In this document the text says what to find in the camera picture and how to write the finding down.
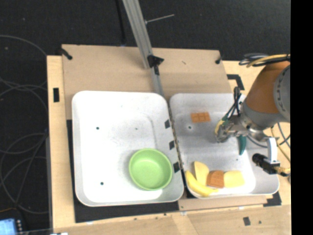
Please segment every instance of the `green plate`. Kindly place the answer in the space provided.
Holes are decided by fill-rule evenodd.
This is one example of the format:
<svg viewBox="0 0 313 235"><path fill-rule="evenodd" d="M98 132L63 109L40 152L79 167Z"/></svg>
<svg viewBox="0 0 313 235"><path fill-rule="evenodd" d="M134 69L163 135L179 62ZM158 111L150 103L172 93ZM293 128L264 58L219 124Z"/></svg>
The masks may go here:
<svg viewBox="0 0 313 235"><path fill-rule="evenodd" d="M133 154L129 162L129 173L134 183L145 190L158 190L172 180L170 160L155 149L142 149Z"/></svg>

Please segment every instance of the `yellow banana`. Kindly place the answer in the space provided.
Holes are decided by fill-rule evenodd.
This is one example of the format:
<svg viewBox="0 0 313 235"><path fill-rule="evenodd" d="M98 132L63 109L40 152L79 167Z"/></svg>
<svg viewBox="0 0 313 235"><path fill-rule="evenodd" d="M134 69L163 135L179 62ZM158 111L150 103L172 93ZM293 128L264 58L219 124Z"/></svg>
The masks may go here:
<svg viewBox="0 0 313 235"><path fill-rule="evenodd" d="M202 197L207 197L213 192L218 192L218 189L213 189L207 186L203 186L201 183L199 183L194 175L188 170L185 172L186 175L186 181L188 186L193 190L194 192L200 194Z"/></svg>

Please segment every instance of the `teal object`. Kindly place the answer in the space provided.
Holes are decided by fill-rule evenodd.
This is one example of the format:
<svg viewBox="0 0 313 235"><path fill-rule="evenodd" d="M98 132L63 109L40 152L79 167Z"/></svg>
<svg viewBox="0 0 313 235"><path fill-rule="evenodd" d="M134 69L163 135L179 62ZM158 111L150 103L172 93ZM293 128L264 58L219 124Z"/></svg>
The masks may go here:
<svg viewBox="0 0 313 235"><path fill-rule="evenodd" d="M246 136L240 135L237 139L239 141L239 155L242 155L246 149Z"/></svg>
<svg viewBox="0 0 313 235"><path fill-rule="evenodd" d="M129 173L133 182L145 190L158 190L172 180L173 168L170 160L156 149L141 149L129 162Z"/></svg>

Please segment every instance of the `orange block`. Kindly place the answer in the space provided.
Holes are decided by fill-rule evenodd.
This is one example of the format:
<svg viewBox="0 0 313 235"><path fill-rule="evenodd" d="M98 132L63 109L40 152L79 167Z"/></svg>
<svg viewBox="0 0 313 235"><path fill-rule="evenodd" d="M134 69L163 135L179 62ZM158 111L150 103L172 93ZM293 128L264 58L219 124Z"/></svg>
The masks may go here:
<svg viewBox="0 0 313 235"><path fill-rule="evenodd" d="M191 120L193 123L211 121L211 118L208 112L192 113L190 114L190 116L191 116Z"/></svg>

